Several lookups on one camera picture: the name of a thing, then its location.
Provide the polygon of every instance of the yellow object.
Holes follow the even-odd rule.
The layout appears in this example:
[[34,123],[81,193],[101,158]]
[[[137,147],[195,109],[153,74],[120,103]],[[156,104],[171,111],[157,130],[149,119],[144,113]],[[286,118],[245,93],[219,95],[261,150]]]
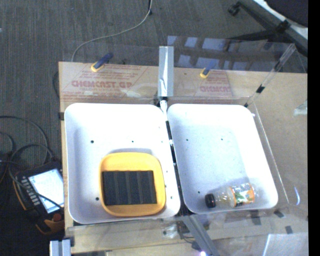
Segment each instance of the yellow object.
[[[105,205],[103,172],[152,171],[156,203]],[[153,155],[141,152],[119,152],[106,155],[99,166],[100,198],[102,207],[117,217],[140,217],[160,212],[166,204],[165,181],[161,164]]]
[[93,64],[91,65],[91,70],[92,70],[93,72],[98,72],[99,70],[103,69],[103,67],[105,66],[105,65],[101,65],[100,67],[95,68],[94,66],[97,64],[97,62],[95,62],[95,63],[93,63]]
[[207,74],[204,74],[204,71],[205,71],[205,70],[206,70],[206,68],[204,68],[204,69],[201,70],[200,77],[202,77],[202,78],[207,78],[207,77],[209,76],[210,71],[209,71]]

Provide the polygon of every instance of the carpeted floor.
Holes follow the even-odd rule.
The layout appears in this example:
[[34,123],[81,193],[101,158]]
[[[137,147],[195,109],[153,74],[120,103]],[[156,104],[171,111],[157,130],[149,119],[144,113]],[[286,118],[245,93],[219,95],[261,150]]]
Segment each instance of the carpeted floor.
[[[227,39],[263,30],[244,11],[231,16],[228,8],[234,3],[154,0],[152,15],[142,25],[98,42],[158,47],[167,44],[168,36]],[[58,62],[70,61],[70,52],[75,50],[71,46],[79,45],[77,42],[131,28],[147,11],[147,0],[0,0],[0,116],[35,122],[44,131],[49,148],[61,159],[59,98],[55,92]],[[83,55],[84,50],[79,50],[74,61],[81,61]],[[41,133],[22,119],[1,118],[0,132],[12,138],[15,150],[29,143],[44,143]],[[10,147],[8,138],[0,133],[0,153]],[[45,153],[31,147],[15,161],[37,166]],[[4,191],[9,191],[10,197],[0,208],[0,255],[48,255],[49,241],[62,239],[63,232],[42,235],[26,218],[12,186],[8,184]]]

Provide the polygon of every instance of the clear bottle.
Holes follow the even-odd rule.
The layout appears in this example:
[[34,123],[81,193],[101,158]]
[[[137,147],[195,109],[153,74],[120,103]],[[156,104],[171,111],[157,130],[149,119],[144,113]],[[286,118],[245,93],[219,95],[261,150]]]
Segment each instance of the clear bottle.
[[254,203],[257,196],[255,186],[247,182],[217,189],[214,194],[206,194],[204,199],[208,208],[214,208],[217,205],[229,205],[235,208]]

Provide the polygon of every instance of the bottle label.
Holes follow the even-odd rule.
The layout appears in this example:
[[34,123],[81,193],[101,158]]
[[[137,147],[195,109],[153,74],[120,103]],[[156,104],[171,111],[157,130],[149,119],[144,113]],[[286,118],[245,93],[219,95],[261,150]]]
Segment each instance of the bottle label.
[[255,201],[255,192],[250,183],[230,186],[233,195],[233,207],[251,204]]

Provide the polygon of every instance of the black bottle cap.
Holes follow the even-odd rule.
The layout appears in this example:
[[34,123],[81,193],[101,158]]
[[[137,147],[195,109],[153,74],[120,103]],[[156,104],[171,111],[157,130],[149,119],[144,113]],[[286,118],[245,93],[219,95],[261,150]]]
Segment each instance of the black bottle cap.
[[212,193],[206,194],[204,197],[205,204],[208,208],[214,208],[216,207],[216,200]]

